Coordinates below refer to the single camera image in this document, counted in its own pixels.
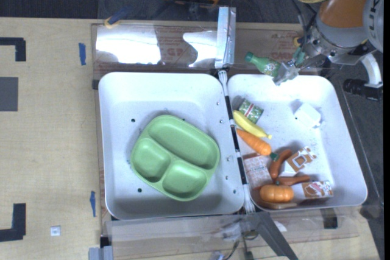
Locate white plastic tray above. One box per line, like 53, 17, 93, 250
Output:
227, 73, 369, 213
97, 71, 246, 221

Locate brown white and red carton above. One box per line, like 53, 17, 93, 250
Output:
301, 180, 334, 200

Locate green divided plate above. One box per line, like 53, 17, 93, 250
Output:
129, 114, 221, 202

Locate black cylinder on white bracket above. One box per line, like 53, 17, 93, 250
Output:
343, 53, 384, 102

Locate yellow banana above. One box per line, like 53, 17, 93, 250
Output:
232, 110, 273, 141

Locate tan bread slice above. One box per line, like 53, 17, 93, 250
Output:
258, 199, 298, 211

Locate thin black and white rod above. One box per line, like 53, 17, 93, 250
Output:
217, 69, 256, 214

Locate pink and white packet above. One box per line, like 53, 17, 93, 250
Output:
243, 153, 274, 189

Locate green plastic bottle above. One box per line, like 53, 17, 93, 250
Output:
244, 51, 283, 77

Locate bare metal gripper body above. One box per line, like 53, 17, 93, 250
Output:
293, 36, 360, 71

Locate orange carrot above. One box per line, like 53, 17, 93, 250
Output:
236, 128, 279, 162

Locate brown sausage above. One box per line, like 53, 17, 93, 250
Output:
275, 174, 311, 187
268, 149, 293, 180

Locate orange pumpkin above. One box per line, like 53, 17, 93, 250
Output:
259, 180, 295, 203

